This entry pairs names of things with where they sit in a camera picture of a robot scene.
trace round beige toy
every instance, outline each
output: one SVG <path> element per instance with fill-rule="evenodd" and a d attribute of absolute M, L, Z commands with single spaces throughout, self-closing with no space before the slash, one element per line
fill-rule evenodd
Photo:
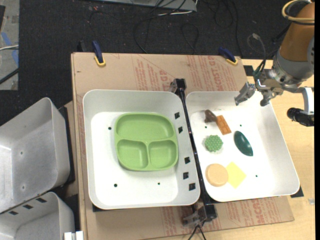
<path fill-rule="evenodd" d="M 215 187 L 221 187 L 228 182 L 228 171 L 221 164 L 213 163 L 205 170 L 207 181 Z"/>

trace cardboard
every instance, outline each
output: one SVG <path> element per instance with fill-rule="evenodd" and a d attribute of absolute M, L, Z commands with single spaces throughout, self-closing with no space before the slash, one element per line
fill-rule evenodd
<path fill-rule="evenodd" d="M 79 185 L 80 227 L 86 240 L 142 240 L 190 234 L 183 226 L 190 207 L 93 210 L 88 194 L 85 131 L 82 101 L 94 89 L 168 91 L 175 78 L 193 91 L 239 91 L 247 77 L 240 58 L 231 65 L 221 56 L 103 53 L 99 67 L 93 53 L 71 55 L 76 160 Z M 217 203 L 218 218 L 205 223 L 203 231 L 219 231 L 294 220 L 287 197 Z"/>

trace gray floor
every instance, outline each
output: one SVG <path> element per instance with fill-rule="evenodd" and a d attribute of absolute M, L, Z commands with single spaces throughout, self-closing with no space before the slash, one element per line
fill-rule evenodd
<path fill-rule="evenodd" d="M 5 12 L 0 33 L 0 48 L 19 44 L 19 0 L 0 0 Z M 0 50 L 0 79 L 18 68 L 19 50 Z M 17 90 L 18 74 L 0 84 L 0 90 Z"/>

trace green divided plate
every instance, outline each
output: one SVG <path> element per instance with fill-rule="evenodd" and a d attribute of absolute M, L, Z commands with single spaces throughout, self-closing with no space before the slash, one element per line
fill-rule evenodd
<path fill-rule="evenodd" d="M 166 170 L 178 161 L 175 127 L 161 114 L 122 114 L 115 122 L 114 139 L 118 160 L 128 170 Z"/>

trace black backdrop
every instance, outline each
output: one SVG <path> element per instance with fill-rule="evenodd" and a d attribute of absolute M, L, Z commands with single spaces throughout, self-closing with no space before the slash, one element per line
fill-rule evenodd
<path fill-rule="evenodd" d="M 284 36 L 273 38 L 289 25 L 281 14 L 289 1 L 199 0 L 197 12 L 147 20 L 170 10 L 20 0 L 19 90 L 0 91 L 0 125 L 43 97 L 58 108 L 72 100 L 70 56 L 80 40 L 89 52 L 97 40 L 105 53 L 217 55 L 222 46 L 244 59 L 262 59 L 262 45 L 252 34 L 261 37 L 267 55 L 278 49 Z"/>

